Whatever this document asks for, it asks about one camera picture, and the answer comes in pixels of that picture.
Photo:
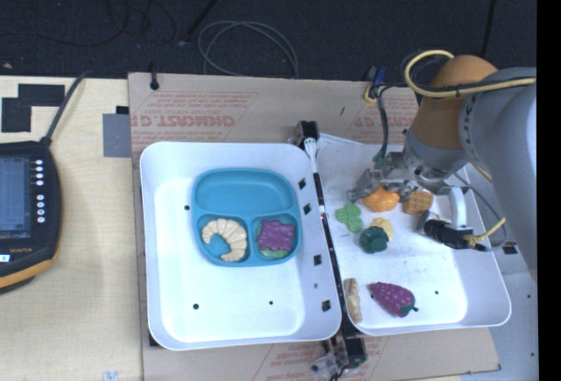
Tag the black cylinder on white bracket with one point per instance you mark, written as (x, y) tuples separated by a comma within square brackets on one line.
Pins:
[(447, 232)]

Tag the yellow lumpy toy food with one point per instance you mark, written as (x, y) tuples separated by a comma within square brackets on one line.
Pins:
[(385, 225)]

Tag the purple grapes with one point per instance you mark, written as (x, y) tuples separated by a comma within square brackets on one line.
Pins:
[(391, 298)]

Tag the beige toy bread piece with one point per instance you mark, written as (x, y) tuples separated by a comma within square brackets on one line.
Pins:
[(353, 300)]

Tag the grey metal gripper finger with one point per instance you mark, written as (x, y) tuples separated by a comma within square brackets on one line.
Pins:
[(402, 190), (363, 185)]

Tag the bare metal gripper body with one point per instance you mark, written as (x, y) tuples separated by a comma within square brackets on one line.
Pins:
[(401, 167)]

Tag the light green leaf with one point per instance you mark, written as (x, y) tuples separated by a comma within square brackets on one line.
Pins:
[(350, 218)]

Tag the beige croissant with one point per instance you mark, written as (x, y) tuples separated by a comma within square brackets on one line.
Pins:
[(230, 232)]

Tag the white plastic tray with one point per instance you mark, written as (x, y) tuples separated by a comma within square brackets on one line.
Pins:
[(228, 305), (421, 274)]

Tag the brown waffle biscuit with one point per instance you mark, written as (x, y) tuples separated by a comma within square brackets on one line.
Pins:
[(418, 202)]

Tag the brown cardboard board red print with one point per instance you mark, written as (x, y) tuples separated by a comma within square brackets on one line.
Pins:
[(245, 116)]

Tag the thin black and white rod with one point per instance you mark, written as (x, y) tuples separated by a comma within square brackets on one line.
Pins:
[(325, 217)]

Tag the orange pumpkin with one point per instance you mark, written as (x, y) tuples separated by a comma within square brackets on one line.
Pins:
[(381, 200)]

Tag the purple and green leafy vegetable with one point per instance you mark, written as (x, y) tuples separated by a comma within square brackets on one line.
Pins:
[(276, 235)]

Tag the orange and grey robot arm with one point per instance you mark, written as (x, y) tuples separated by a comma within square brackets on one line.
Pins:
[(499, 143)]

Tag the blue divided plate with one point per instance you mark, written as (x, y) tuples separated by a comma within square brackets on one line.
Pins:
[(245, 195)]

